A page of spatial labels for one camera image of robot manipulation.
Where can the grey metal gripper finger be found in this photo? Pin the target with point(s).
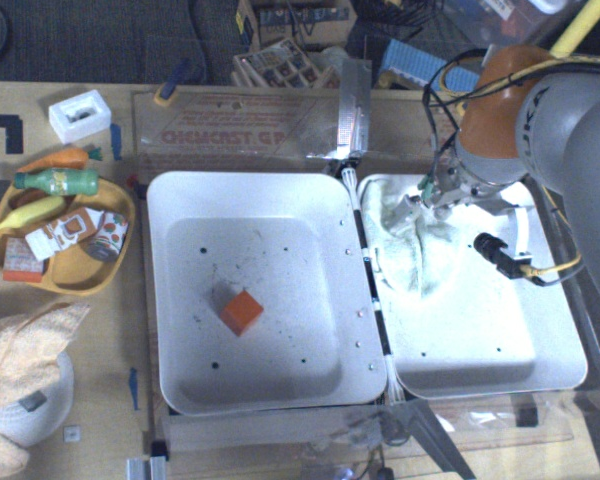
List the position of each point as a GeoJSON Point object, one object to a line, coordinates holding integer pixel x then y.
{"type": "Point", "coordinates": [414, 201]}

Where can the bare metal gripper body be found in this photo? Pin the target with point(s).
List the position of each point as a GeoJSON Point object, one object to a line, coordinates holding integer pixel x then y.
{"type": "Point", "coordinates": [454, 188]}

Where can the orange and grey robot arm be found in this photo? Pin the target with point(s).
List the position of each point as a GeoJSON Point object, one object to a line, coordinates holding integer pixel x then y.
{"type": "Point", "coordinates": [560, 128]}

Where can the pale green towel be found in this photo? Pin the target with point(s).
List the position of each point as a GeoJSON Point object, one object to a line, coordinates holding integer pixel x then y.
{"type": "Point", "coordinates": [405, 248]}

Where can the thin black and white rod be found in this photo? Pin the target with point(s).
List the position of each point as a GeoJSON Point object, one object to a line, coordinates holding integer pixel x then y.
{"type": "Point", "coordinates": [365, 248]}

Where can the white plastic tray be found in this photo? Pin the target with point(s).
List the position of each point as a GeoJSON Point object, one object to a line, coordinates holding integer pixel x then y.
{"type": "Point", "coordinates": [480, 328]}
{"type": "Point", "coordinates": [260, 268]}

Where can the orange cube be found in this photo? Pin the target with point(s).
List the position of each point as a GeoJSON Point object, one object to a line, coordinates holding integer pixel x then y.
{"type": "Point", "coordinates": [242, 312]}

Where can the brown cardboard board red print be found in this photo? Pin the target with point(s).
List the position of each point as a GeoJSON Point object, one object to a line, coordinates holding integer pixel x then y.
{"type": "Point", "coordinates": [220, 128]}

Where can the white can red green print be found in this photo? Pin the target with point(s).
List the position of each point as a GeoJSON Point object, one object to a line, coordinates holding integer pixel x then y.
{"type": "Point", "coordinates": [109, 238]}

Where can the white foam box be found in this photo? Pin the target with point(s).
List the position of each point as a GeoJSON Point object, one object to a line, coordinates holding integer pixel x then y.
{"type": "Point", "coordinates": [80, 118]}

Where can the yellow divided plate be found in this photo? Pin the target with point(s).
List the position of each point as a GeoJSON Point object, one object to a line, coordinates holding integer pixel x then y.
{"type": "Point", "coordinates": [72, 270]}

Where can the white and orange carton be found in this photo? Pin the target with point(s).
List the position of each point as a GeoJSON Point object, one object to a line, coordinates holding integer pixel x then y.
{"type": "Point", "coordinates": [65, 230]}

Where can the green bottle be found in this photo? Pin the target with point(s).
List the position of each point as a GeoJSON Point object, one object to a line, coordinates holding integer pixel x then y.
{"type": "Point", "coordinates": [60, 182]}

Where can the orange carrot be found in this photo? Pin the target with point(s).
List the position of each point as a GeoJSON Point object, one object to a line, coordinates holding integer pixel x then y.
{"type": "Point", "coordinates": [60, 158]}

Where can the yellow banana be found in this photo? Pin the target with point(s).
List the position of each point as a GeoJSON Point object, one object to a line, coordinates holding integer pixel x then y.
{"type": "Point", "coordinates": [32, 210]}

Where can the orange and white packet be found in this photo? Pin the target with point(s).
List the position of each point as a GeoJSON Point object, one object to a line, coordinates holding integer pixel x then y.
{"type": "Point", "coordinates": [22, 263]}

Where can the small white square tile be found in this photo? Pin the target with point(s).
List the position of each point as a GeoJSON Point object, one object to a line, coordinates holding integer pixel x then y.
{"type": "Point", "coordinates": [72, 433]}

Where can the white bowl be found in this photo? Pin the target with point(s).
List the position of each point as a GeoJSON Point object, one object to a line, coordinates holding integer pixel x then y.
{"type": "Point", "coordinates": [55, 408]}

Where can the pale orange towel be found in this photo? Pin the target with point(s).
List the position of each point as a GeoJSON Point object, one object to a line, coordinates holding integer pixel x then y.
{"type": "Point", "coordinates": [15, 348]}

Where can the black cylinder on white bracket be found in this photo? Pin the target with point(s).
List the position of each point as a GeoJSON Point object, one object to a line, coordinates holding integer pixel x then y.
{"type": "Point", "coordinates": [495, 250]}

